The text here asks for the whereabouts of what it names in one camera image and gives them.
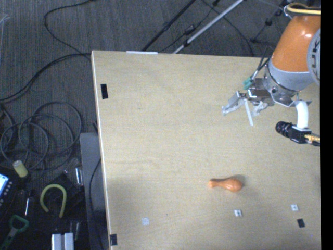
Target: table top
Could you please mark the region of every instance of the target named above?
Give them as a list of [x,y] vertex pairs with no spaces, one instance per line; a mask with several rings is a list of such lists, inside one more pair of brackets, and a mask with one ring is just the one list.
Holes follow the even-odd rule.
[[[297,123],[296,109],[269,107],[254,126],[245,108],[222,115],[259,58],[93,51],[92,61],[110,249],[321,249],[320,147],[275,131]],[[319,133],[319,87],[300,99]],[[208,186],[228,177],[239,192]]]

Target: metal pole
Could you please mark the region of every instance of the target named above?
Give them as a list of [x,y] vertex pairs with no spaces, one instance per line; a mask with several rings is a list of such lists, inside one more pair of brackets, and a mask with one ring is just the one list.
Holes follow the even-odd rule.
[[230,11],[232,11],[236,6],[238,6],[241,2],[245,0],[237,0],[235,1],[231,6],[229,6],[225,11],[223,11],[221,14],[219,14],[215,19],[213,19],[210,23],[208,23],[206,26],[204,26],[200,31],[198,31],[196,34],[194,34],[192,37],[190,37],[188,40],[186,40],[186,45],[182,45],[179,47],[174,54],[177,54],[180,50],[185,48],[188,44],[190,44],[195,38],[203,34],[207,29],[209,29],[211,26],[213,26],[216,22],[218,22],[221,18],[223,18],[225,15],[227,15]]

